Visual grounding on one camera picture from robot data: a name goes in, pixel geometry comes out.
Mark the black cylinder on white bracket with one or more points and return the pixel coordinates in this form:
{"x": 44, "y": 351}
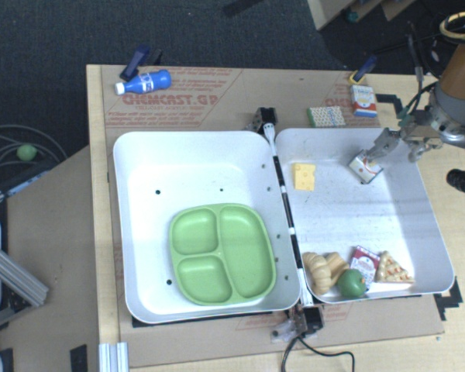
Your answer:
{"x": 460, "y": 180}

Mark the pizza slice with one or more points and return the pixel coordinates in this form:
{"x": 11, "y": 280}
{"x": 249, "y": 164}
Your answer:
{"x": 393, "y": 271}

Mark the white plastic tray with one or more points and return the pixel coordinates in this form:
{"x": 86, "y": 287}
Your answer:
{"x": 356, "y": 215}
{"x": 201, "y": 161}

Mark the beige bread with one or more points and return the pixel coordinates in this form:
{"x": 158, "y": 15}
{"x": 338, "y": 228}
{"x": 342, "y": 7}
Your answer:
{"x": 339, "y": 264}

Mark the white red and blue carton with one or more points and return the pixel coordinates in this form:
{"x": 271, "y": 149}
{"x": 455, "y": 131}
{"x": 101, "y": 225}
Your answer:
{"x": 363, "y": 101}

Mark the small white and red carton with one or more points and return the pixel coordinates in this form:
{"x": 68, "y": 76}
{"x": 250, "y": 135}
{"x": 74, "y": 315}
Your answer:
{"x": 366, "y": 171}

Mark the beige croissant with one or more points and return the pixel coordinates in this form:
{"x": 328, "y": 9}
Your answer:
{"x": 317, "y": 271}

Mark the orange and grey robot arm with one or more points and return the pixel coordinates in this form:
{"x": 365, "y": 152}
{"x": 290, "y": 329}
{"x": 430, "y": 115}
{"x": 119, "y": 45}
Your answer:
{"x": 455, "y": 72}

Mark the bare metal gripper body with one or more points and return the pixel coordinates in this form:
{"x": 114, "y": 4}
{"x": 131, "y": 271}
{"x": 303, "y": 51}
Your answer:
{"x": 422, "y": 132}

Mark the green and white patterned packet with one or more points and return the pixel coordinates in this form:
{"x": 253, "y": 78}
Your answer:
{"x": 327, "y": 116}

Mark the green divided plate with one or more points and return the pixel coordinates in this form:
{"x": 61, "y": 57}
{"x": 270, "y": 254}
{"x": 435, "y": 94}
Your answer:
{"x": 238, "y": 246}

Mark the thin black and white rod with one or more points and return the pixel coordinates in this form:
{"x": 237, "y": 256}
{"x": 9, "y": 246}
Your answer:
{"x": 286, "y": 204}

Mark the green ball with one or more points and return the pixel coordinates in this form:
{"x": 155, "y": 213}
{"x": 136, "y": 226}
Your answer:
{"x": 26, "y": 152}

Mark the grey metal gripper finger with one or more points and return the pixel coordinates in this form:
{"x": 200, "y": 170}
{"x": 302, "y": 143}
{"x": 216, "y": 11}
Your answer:
{"x": 385, "y": 142}
{"x": 417, "y": 150}

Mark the brown cardboard board red print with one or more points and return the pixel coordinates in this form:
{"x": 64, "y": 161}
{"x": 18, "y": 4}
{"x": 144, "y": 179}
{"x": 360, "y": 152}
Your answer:
{"x": 224, "y": 91}

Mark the yellow cheese wedge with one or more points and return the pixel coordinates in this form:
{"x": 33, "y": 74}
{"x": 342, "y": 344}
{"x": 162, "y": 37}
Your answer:
{"x": 304, "y": 176}

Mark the blue bottle with white cap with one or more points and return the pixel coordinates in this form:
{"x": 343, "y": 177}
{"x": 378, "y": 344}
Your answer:
{"x": 147, "y": 81}

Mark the green apple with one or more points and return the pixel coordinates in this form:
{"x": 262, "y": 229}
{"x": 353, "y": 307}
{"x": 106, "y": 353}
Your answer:
{"x": 350, "y": 283}

